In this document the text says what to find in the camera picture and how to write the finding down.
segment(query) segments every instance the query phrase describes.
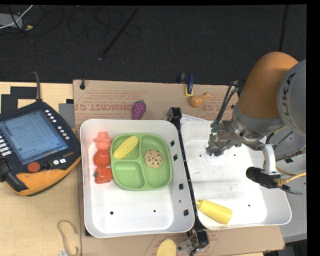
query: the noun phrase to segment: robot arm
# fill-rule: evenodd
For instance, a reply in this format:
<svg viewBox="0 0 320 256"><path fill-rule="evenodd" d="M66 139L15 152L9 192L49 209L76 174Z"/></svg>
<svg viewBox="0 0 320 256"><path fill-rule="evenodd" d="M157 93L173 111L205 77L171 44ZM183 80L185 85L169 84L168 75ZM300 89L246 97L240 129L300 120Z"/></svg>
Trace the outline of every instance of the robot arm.
<svg viewBox="0 0 320 256"><path fill-rule="evenodd" d="M265 179L254 178L254 167L247 170L247 177L273 188L272 180L278 178L274 175L279 175L274 154L277 144L264 144L261 139L284 126L306 137L306 60L298 62L283 52L270 52L249 73L232 119L221 121L216 133L209 135L206 153L218 157L242 144L262 151L265 163L259 172Z"/></svg>

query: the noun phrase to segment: cable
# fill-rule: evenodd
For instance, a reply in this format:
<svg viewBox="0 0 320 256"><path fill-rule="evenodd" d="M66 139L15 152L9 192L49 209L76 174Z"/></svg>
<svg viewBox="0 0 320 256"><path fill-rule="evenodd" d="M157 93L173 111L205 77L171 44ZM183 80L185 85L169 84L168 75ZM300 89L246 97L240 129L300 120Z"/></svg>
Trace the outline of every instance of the cable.
<svg viewBox="0 0 320 256"><path fill-rule="evenodd" d="M303 176L306 176L306 175L307 175L307 172L305 171L305 172L301 172L299 174L296 174L296 175L294 175L294 176L292 176L290 178L275 178L275 179L273 179L273 181L281 186L283 184L287 184L287 183L289 183L289 182L291 182L291 181L293 181L293 180L295 180L297 178L300 178L300 177L303 177Z"/></svg>
<svg viewBox="0 0 320 256"><path fill-rule="evenodd" d="M62 242L63 242L63 247L64 247L64 250L66 251L67 255L69 255L69 256L76 256L76 255L78 254L78 252L79 252L79 248L78 248L77 246L75 247L75 254L72 254L72 253L70 252L69 247L68 247L68 244L67 244L66 235L65 235L65 233L62 231L62 229L61 229L61 227L60 227L60 225L61 225L62 222L69 223L69 224L71 225L71 227L73 228L73 231L74 231L75 234L78 234L77 228L76 228L76 226L75 226L71 221L69 221L69 220L67 220L67 219L62 219L62 220L60 220L60 221L57 223L57 225L56 225L57 228L58 228L58 230L59 230L59 232L60 232L60 234L61 234Z"/></svg>
<svg viewBox="0 0 320 256"><path fill-rule="evenodd" d="M277 134L278 132L280 132L281 130L283 130L284 128L286 128L286 127L287 127L286 125L281 126L281 127L277 128L274 132L270 133L270 135L266 138L265 143L266 143L266 144L269 144L269 141L270 141L271 137L274 136L275 134Z"/></svg>
<svg viewBox="0 0 320 256"><path fill-rule="evenodd" d="M295 174L293 174L293 173L290 173L290 172L287 172L287 171L285 171L285 170L283 170L283 169L281 169L279 166L275 166L275 168L279 171L279 172L281 172L281 173L283 173L283 174L285 174L285 175L288 175L288 176L294 176Z"/></svg>
<svg viewBox="0 0 320 256"><path fill-rule="evenodd" d="M12 23L7 24L7 25L4 25L4 26L1 26L0 29L4 29L4 28L7 28L7 27L10 27L10 26L13 25L13 24L16 24L16 26L17 26L17 22L18 22L19 20L21 20L21 18L22 18L27 12L29 12L30 9L31 9L33 6L34 6L34 5L31 4L16 20L13 18L13 22L12 22Z"/></svg>
<svg viewBox="0 0 320 256"><path fill-rule="evenodd" d="M34 22L32 25L32 30L29 30L29 32L25 32L24 30L20 29L20 27L18 27L19 31L13 31L10 29L2 29L2 33L0 34L0 38L2 39L10 39L10 38L15 38L15 39L26 39L26 38L36 38L36 37L40 37L43 36L45 34L48 34L49 32L53 31L54 29L56 29L58 27L58 25L60 25L60 23L66 19L67 20L67 28L76 35L82 35L84 34L85 37L92 41L92 42L99 42L104 40L107 36L110 35L111 29L117 30L119 31L120 28L117 28L117 26L123 24L123 14L122 12L129 10L130 8L128 7L125 10L120 10L120 9L116 9L114 7L109 7L106 5L99 5L99 6L94 6L92 7L91 5L70 5L71 8L67 8L65 5L62 5L62 7L59 8L46 8L46 5L33 5L35 7L40 8L43 12L45 12L45 15L43 15L40 19L38 19L38 21ZM73 11L71 14L70 12L67 13L67 9L71 10L72 8L77 8L77 10L82 11L82 13L85 14L90 14L90 16L93 18L90 20L90 22L88 24L92 24L93 20L98 22L100 25L100 27L89 27L86 28L86 23L83 23L80 21L81 18L83 18L83 16L80 16L79 18L75 18L75 15L77 15L79 13L79 11ZM61 13L59 14L55 14L52 13L56 10L62 10ZM58 17L58 21L56 24L54 24L54 26L52 28L50 28L48 31L45 32L40 32L38 34L35 34L34 32L36 32L36 30L39 30L39 25L43 22L43 19L46 17L46 15L50 15L53 17ZM114 16L115 17L115 21L114 22L110 22L110 16ZM107 17L109 22L104 22L102 20L102 18ZM129 36L132 37L138 37L141 34L140 28L132 23L129 23L128 28L133 28L132 31L128 32L127 31L122 31L123 34L127 34ZM18 36L16 35L17 33L23 33L22 36Z"/></svg>
<svg viewBox="0 0 320 256"><path fill-rule="evenodd" d="M286 25L287 25L288 12L289 12L289 4L285 4L284 5L283 20L282 20L279 52L283 51L283 44L284 44L284 38L285 38L285 30L286 30Z"/></svg>
<svg viewBox="0 0 320 256"><path fill-rule="evenodd" d="M112 39L112 41L109 43L109 45L107 46L107 48L103 51L102 53L102 57L99 57L98 60L100 61L101 59L103 59L107 52L110 50L110 48L113 46L113 44L117 41L117 39L120 37L120 35L122 34L122 32L126 29L126 27L129 25L129 23L131 22L131 20L136 16L137 12L139 11L140 6L137 6L133 13L131 14L131 16L128 18L128 20L124 23L124 25L122 26L122 28L119 30L119 32L115 35L115 37Z"/></svg>
<svg viewBox="0 0 320 256"><path fill-rule="evenodd" d="M9 8L9 12L10 12L10 15L11 15L11 17L12 17L12 20L13 20L14 24L16 25L16 27L17 27L23 34L25 34L26 36L30 37L30 35L29 35L27 32L25 32L25 31L23 31L23 30L21 29L22 26L21 26L21 27L18 26L17 22L15 21L15 17L14 17L14 15L13 15L13 13L12 13L10 4L8 4L8 8Z"/></svg>
<svg viewBox="0 0 320 256"><path fill-rule="evenodd" d="M32 72L31 75L27 78L26 81L29 80L29 78L34 75L35 76L35 80L36 80L36 100L37 101L42 101L41 99L41 95L40 95L40 79L39 79L39 75L37 72Z"/></svg>
<svg viewBox="0 0 320 256"><path fill-rule="evenodd" d="M227 97L227 95L229 94L230 89L231 89L231 86L229 86L229 88L228 88L228 90L227 90L227 92L226 92L226 94L225 94L225 97L224 97L222 106L221 106L221 108L220 108L220 111L219 111L216 119L215 119L215 120L213 121L213 123L210 125L210 127L212 128L212 129L211 129L211 132L212 132L212 133L215 133L215 132L218 130L219 123L220 123L220 121L221 121L221 119L222 119L222 117L223 117L223 115L224 115L224 112L225 112L225 110L226 110L226 108L227 108L227 105L228 105L231 97L232 97L237 91L239 91L239 88L236 87L236 88L234 88L234 89L232 90L232 92L230 93L230 95Z"/></svg>

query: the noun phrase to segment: black cable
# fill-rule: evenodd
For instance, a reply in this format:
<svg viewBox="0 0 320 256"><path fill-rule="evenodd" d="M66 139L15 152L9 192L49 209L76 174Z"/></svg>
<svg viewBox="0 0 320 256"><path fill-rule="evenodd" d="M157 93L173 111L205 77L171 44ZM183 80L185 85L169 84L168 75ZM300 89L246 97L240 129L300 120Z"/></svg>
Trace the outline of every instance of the black cable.
<svg viewBox="0 0 320 256"><path fill-rule="evenodd" d="M286 25L287 25L288 12L289 12L289 4L285 4L284 5L283 20L282 20L279 52L283 51L283 43L284 43L284 38L285 38L285 30L286 30Z"/></svg>
<svg viewBox="0 0 320 256"><path fill-rule="evenodd" d="M222 115L223 115L222 110L223 110L223 108L224 108L224 105L226 104L227 97L228 97L228 95L229 95L230 90L231 90L231 85L228 86L228 90L226 91L226 94L225 94L225 96L224 96L224 99L223 99L223 102L222 102L220 111L219 111L219 113L218 113L218 115L217 115L217 117L216 117L217 120L218 120L218 119L221 119L221 117L222 117Z"/></svg>
<svg viewBox="0 0 320 256"><path fill-rule="evenodd" d="M230 93L230 95L229 95L229 97L228 97L228 99L226 100L226 102L223 104L223 106L221 107L221 109L220 109L220 112L219 112L219 116L217 117L217 123L219 124L220 123L220 121L221 121L221 119L222 119L222 116L224 115L224 112L225 112L225 110L226 110L226 108L227 108L227 105L228 105L228 103L229 103L229 101L230 101L230 99L231 99L231 97L237 92L239 90L239 88L234 88L233 90L232 90L232 92Z"/></svg>
<svg viewBox="0 0 320 256"><path fill-rule="evenodd" d="M11 17L12 17L12 20L13 20L13 22L14 22L14 24L16 25L16 27L23 33L23 34L25 34L26 36L28 36L28 37L30 37L30 35L27 33L27 32L25 32L25 31L23 31L22 30L22 25L21 25L21 27L19 27L18 26L18 24L17 24L17 22L16 22L16 20L15 20L15 17L14 17L14 15L13 15L13 13L12 13L12 10L11 10L11 7L10 7L10 4L8 4L7 5L8 6L8 9L9 9L9 12L10 12L10 15L11 15Z"/></svg>
<svg viewBox="0 0 320 256"><path fill-rule="evenodd" d="M105 57L105 55L107 54L107 52L110 50L110 48L114 45L114 43L117 41L117 39L120 37L120 35L122 34L122 32L126 29L126 27L129 25L129 23L131 22L131 20L136 16L137 12L139 11L140 6L136 7L133 11L133 13L131 14L131 16L128 18L128 20L125 22L125 24L122 26L122 28L119 30L119 32L115 35L115 37L112 39L111 43L107 46L107 48L103 51L102 53L102 57L100 57L98 60L102 60L102 58Z"/></svg>
<svg viewBox="0 0 320 256"><path fill-rule="evenodd" d="M12 27L8 27L5 29L1 29L0 30L0 38L15 38L15 39L25 39L25 38L36 38L36 37L40 37L43 36L45 34L48 34L49 32L53 31L54 29L56 29L58 27L58 25L64 20L67 20L67 28L76 35L81 35L81 34L85 34L86 38L92 42L99 42L104 40L109 34L110 34L110 29L113 28L115 30L118 30L116 28L116 26L120 25L122 23L122 12L123 10L118 10L114 7L108 7L106 5L101 5L100 7L97 8L86 8L86 5L84 5L84 7L81 7L80 5L71 5L71 7L73 8L78 8L79 10L83 11L83 12L87 12L90 13L94 19L100 23L101 25L103 25L103 27L91 27L91 28L86 28L86 25L83 22L80 22L79 20L75 19L74 16L79 13L78 11L73 12L70 16L66 16L66 7L63 5L62 7L59 8L54 8L52 10L46 10L45 9L45 5L38 5L39 8L41 8L41 10L45 13L45 15L43 15L37 22L36 24L32 24L33 28L30 31L36 31L36 28L41 24L41 22L43 21L43 19L46 17L46 15L50 15L53 17L58 17L59 20L58 22L49 30L42 32L42 33L38 33L38 34L33 34L31 33L26 33L23 29L20 29L20 27L16 24L17 28L19 29L19 31L16 30L16 28L12 28ZM104 21L101 20L99 14L103 11L103 10L108 10L108 12L112 11L115 14L118 15L118 20L116 22L109 22L106 23ZM52 13L55 10L62 10L61 15L59 14L54 14ZM81 26L81 29L79 29L78 31L76 31L76 29L72 28L72 23L77 23L78 25ZM124 34L127 34L129 36L132 37L138 37L140 35L140 29L137 25L134 25L132 23L128 24L128 26L133 26L134 29L136 30L136 32L127 32L127 31L123 31ZM94 35L97 34L95 33L95 31L99 31L99 37L98 38L94 38ZM25 36L15 36L15 34L17 33L23 33L23 35Z"/></svg>

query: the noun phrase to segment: cardboard sheet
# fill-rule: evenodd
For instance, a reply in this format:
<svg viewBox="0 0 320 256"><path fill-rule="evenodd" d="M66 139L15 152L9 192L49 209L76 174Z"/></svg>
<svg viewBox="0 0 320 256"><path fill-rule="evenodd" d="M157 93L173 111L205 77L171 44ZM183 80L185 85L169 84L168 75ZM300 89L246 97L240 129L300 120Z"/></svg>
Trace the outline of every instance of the cardboard sheet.
<svg viewBox="0 0 320 256"><path fill-rule="evenodd" d="M185 95L185 84L86 80L73 81L75 131L88 119L132 119L132 106L144 100L146 112L142 120L163 120L171 107L181 108L183 114L205 120L214 120L221 108L228 86L194 84L193 95L210 93L201 107L193 107ZM231 106L238 100L235 94L222 119L230 120Z"/></svg>
<svg viewBox="0 0 320 256"><path fill-rule="evenodd" d="M96 81L94 84L99 84L104 90L109 89L109 86L106 86L106 84L115 84L114 86L118 91L122 90L122 86L119 85L122 84L122 82ZM132 90L133 84L129 82L127 86ZM41 97L56 111L59 111L59 104L66 103L67 99L73 99L75 85L71 83L41 83ZM147 87L142 91L148 92L149 88L156 88L160 85L162 86L163 84ZM0 82L0 94L10 95L11 87L36 87L36 83ZM180 84L177 87L180 87L180 92L184 90L184 85ZM204 85L203 87L203 92L205 92L207 88L212 88L213 91L215 91L214 88L217 86L214 86L213 88L212 85ZM226 89L225 86L220 88L224 88L220 97L220 102L222 102L224 97L223 94ZM154 96L153 99L157 99L157 95L153 94L152 91L148 93ZM195 88L195 93L202 93L202 91L197 91ZM182 107L184 113L189 115L191 115L193 111L197 112L197 110L199 110L193 109L188 105L188 99L185 98L184 94L177 95L177 93L175 93L168 97L164 95L162 98L164 98L163 102L167 103L168 106L165 105L165 110L159 112L152 107L152 101L149 101L148 99L150 103L148 111L151 108L154 113L158 112L159 118L162 118L162 115L166 114L172 106ZM17 104L18 107L21 108L34 101L35 100L33 99L19 99ZM218 113L218 109L218 104L216 104L216 109L212 109L212 111ZM150 113L147 112L143 118L147 118L149 115ZM79 121L79 119L77 119L77 121L79 126L82 121ZM38 195L31 197L15 195L4 182L0 183L0 192L0 202L2 205L0 208L2 216L0 221L0 251L3 256L59 255L59 252L64 250L63 240L57 229L57 223L60 220L72 222L77 229L77 233L74 233L72 227L68 223L64 222L61 224L61 228L66 235L70 253L75 254L76 247L78 247L79 251L77 256L127 256L129 254L131 256L152 256L156 255L160 242L165 238L170 238L176 243L179 243L186 237L185 233L139 235L110 239L99 239L92 236L86 236L83 221L81 164L72 170L72 172L61 182ZM209 231L208 233L210 245L205 248L202 254L198 255L216 256L245 254L246 256L263 256L261 252L281 250L284 248L284 241L278 226Z"/></svg>
<svg viewBox="0 0 320 256"><path fill-rule="evenodd" d="M86 80L82 90L81 82L73 81L77 135L81 124L88 119L132 119L132 106L141 99L147 105L143 120L163 120L171 107L179 107L182 114L213 121L228 89L222 85L194 84L193 95L202 96L207 92L211 94L211 98L201 107L195 108L190 105L190 98L185 96L185 84ZM231 119L231 105L236 104L237 100L234 95L222 119ZM172 239L176 244L180 244L188 238L186 233L112 238L86 235L81 172L78 172L78 182L83 256L155 256L163 240ZM285 247L279 226L208 230L207 234L210 244L197 253L199 256L251 254L281 250Z"/></svg>

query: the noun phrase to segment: red plastic fruit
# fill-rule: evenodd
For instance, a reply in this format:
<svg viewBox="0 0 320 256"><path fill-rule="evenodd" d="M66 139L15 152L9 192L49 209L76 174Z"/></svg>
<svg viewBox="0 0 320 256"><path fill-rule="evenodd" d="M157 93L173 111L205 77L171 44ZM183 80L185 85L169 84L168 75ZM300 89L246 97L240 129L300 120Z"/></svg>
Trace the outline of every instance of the red plastic fruit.
<svg viewBox="0 0 320 256"><path fill-rule="evenodd" d="M94 172L94 181L98 184L108 183L113 179L112 170L108 167L98 166Z"/></svg>
<svg viewBox="0 0 320 256"><path fill-rule="evenodd" d="M144 100L138 100L134 103L132 107L132 119L133 120L140 120L144 113L147 110L147 104Z"/></svg>
<svg viewBox="0 0 320 256"><path fill-rule="evenodd" d="M93 162L96 166L106 167L110 165L110 153L107 149L98 149L98 151L93 156Z"/></svg>

